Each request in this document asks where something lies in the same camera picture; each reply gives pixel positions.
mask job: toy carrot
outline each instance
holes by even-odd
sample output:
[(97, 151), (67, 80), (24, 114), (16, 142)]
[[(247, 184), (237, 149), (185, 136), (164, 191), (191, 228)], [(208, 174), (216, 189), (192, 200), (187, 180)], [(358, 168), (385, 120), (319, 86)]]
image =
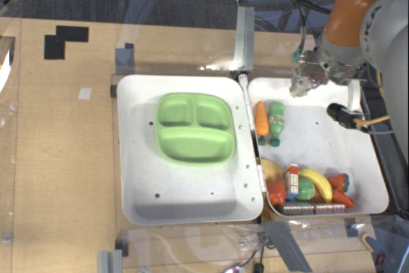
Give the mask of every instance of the toy carrot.
[(268, 118), (262, 101), (257, 103), (256, 119), (254, 122), (256, 124), (258, 144), (260, 146), (264, 146), (266, 144), (265, 136), (268, 134)]
[(348, 197), (348, 196), (344, 193), (342, 187), (338, 188), (338, 190), (336, 190), (336, 191), (334, 192), (334, 194), (332, 195), (332, 201), (333, 201), (334, 203), (344, 204), (344, 205), (345, 205), (345, 208), (351, 208), (351, 207), (353, 207), (354, 204), (355, 204), (355, 200), (352, 199), (352, 198), (350, 198), (350, 197)]
[(348, 191), (348, 187), (350, 186), (350, 177), (348, 174), (338, 174), (336, 176), (331, 176), (328, 178), (330, 185), (333, 189), (338, 190), (338, 188), (343, 188), (344, 192)]

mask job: toy tomato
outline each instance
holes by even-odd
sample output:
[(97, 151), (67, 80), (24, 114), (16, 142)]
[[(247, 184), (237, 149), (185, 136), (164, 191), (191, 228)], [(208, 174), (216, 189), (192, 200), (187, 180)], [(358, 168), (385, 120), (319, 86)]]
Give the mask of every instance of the toy tomato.
[(268, 199), (272, 206), (283, 205), (286, 201), (286, 186), (283, 181), (267, 181)]

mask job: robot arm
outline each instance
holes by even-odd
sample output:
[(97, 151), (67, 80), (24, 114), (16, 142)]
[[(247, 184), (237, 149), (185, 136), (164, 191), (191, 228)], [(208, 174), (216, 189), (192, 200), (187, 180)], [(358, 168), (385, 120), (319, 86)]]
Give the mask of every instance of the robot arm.
[(347, 84), (368, 61), (382, 73), (385, 105), (408, 162), (408, 0), (337, 0), (316, 50), (305, 52), (290, 93)]

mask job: small box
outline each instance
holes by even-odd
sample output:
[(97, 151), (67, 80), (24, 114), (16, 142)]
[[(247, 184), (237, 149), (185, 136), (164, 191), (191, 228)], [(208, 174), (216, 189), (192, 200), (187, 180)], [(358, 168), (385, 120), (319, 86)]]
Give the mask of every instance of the small box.
[(312, 215), (314, 213), (314, 205), (306, 201), (286, 201), (283, 206), (278, 206), (279, 213), (284, 215)]
[(340, 214), (345, 213), (344, 204), (315, 204), (315, 214)]
[(291, 200), (298, 194), (298, 164), (291, 164), (284, 171), (284, 183), (287, 190), (286, 200)]

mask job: toy banana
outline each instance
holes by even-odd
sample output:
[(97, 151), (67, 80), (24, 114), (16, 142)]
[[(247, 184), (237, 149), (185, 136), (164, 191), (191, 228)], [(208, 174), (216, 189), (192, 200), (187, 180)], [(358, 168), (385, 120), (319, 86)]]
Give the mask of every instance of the toy banana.
[(311, 169), (306, 168), (298, 172), (298, 175), (310, 180), (319, 190), (322, 198), (326, 203), (330, 203), (332, 200), (332, 188), (327, 178), (321, 173)]

